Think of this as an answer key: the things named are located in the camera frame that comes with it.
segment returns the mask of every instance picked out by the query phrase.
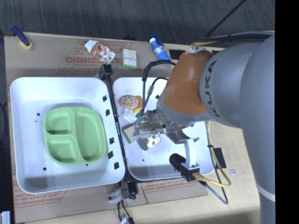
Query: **cardboard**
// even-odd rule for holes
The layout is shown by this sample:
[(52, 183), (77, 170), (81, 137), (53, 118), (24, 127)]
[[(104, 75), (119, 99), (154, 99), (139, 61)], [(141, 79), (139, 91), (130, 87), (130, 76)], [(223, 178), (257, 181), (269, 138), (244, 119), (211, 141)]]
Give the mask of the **cardboard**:
[[(116, 209), (115, 203), (108, 204), (107, 192), (118, 188), (118, 184), (72, 189), (66, 191), (32, 195), (22, 191), (16, 179), (14, 139), (12, 129), (10, 84), (19, 77), (93, 77), (102, 64), (86, 50), (89, 38), (25, 33), (33, 43), (30, 50), (19, 44), (17, 37), (5, 37), (7, 71), (7, 100), (10, 124), (10, 142), (13, 172), (15, 222), (24, 223), (56, 217), (73, 216), (91, 212)], [(157, 60), (150, 43), (122, 40), (98, 39), (115, 52), (112, 61), (113, 81), (119, 77), (141, 77), (143, 69)], [(188, 49), (189, 46), (169, 47)], [(136, 69), (123, 68), (123, 49), (136, 51)], [(169, 76), (172, 67), (163, 65), (152, 69), (150, 77)], [(144, 182), (138, 184), (139, 193), (128, 206), (167, 202), (196, 196), (206, 196), (207, 190), (198, 182), (184, 179)]]

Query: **green divided tray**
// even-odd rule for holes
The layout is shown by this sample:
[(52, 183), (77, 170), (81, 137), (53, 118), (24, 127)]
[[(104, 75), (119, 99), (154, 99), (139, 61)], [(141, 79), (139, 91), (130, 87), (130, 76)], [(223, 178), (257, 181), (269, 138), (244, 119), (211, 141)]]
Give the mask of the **green divided tray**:
[(44, 135), (50, 158), (60, 164), (88, 164), (102, 159), (107, 150), (100, 115), (85, 107), (64, 107), (49, 111)]

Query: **yellow cable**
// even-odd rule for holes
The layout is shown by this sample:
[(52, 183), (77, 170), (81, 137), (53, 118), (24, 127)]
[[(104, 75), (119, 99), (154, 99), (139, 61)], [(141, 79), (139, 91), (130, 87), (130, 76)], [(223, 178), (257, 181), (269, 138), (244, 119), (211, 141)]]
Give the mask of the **yellow cable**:
[[(209, 130), (210, 130), (210, 122), (209, 122), (209, 121), (208, 121), (208, 127), (207, 127), (207, 128), (208, 128), (208, 135), (209, 135), (208, 138), (209, 138), (209, 140), (211, 140), (211, 139), (210, 139), (210, 132), (209, 132)], [(224, 171), (222, 170), (222, 167), (221, 167), (220, 163), (218, 162), (218, 159), (217, 159), (217, 157), (216, 157), (216, 155), (215, 155), (214, 149), (211, 148), (211, 151), (212, 151), (212, 155), (213, 155), (213, 157), (214, 157), (214, 159), (215, 159), (215, 162), (216, 162), (217, 167), (219, 168), (219, 170), (221, 171), (222, 175), (223, 175), (223, 176), (225, 177), (225, 179), (227, 180), (228, 184), (223, 184), (223, 183), (216, 182), (216, 181), (214, 181), (214, 180), (208, 179), (208, 178), (204, 177), (203, 175), (201, 175), (200, 173), (193, 173), (192, 175), (193, 175), (193, 177), (194, 177), (197, 181), (210, 182), (210, 183), (215, 184), (215, 185), (217, 185), (217, 186), (220, 186), (220, 187), (223, 187), (223, 188), (228, 188), (228, 187), (230, 187), (231, 182), (230, 182), (229, 178), (226, 176), (226, 174), (224, 173)]]

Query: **blue bottle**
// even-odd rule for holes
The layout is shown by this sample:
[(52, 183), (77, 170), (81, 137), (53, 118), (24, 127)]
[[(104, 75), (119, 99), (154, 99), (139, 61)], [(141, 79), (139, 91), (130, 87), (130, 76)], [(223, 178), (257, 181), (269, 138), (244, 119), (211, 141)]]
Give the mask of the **blue bottle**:
[(159, 45), (155, 38), (151, 38), (149, 42), (153, 45), (154, 53), (159, 58), (159, 60), (170, 60), (170, 57), (167, 55), (163, 46)]

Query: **cookie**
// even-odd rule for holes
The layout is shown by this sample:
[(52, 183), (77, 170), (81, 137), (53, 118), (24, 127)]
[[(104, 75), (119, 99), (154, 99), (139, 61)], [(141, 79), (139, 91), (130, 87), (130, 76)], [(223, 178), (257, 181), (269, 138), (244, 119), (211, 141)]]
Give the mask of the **cookie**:
[(133, 110), (136, 107), (138, 107), (138, 103), (138, 99), (132, 95), (125, 95), (120, 99), (121, 106), (130, 110)]

